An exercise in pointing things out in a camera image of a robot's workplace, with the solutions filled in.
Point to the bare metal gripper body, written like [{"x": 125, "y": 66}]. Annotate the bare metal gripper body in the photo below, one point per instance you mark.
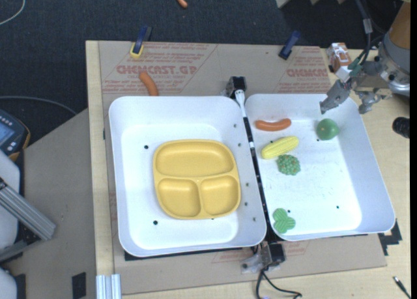
[{"x": 371, "y": 82}]

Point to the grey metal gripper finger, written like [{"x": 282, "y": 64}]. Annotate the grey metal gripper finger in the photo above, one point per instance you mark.
[
  {"x": 335, "y": 97},
  {"x": 369, "y": 102}
]

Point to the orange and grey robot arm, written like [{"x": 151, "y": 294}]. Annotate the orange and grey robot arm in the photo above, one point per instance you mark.
[{"x": 400, "y": 30}]

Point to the green bell pepper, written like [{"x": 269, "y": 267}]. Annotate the green bell pepper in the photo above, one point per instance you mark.
[{"x": 327, "y": 129}]

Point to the orange and white carton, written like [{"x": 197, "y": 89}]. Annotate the orange and white carton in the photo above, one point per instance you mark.
[{"x": 340, "y": 60}]

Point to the yellow corn cob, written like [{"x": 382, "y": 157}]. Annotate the yellow corn cob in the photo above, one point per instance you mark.
[{"x": 280, "y": 148}]

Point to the green dotted grape bunch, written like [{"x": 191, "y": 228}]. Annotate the green dotted grape bunch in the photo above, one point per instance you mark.
[{"x": 288, "y": 165}]

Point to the white plastic tray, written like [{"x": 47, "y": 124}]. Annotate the white plastic tray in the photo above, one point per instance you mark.
[
  {"x": 325, "y": 187},
  {"x": 137, "y": 177}
]

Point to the thin black and white rod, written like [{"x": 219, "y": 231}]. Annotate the thin black and white rod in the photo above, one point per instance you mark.
[{"x": 252, "y": 148}]

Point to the green leafy vegetable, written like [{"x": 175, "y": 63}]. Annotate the green leafy vegetable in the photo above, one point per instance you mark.
[{"x": 283, "y": 221}]

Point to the brown cardboard board, red print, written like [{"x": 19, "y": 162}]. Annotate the brown cardboard board, red print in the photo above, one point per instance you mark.
[{"x": 202, "y": 63}]

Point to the yellow divided plate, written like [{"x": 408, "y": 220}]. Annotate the yellow divided plate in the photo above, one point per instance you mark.
[{"x": 195, "y": 161}]

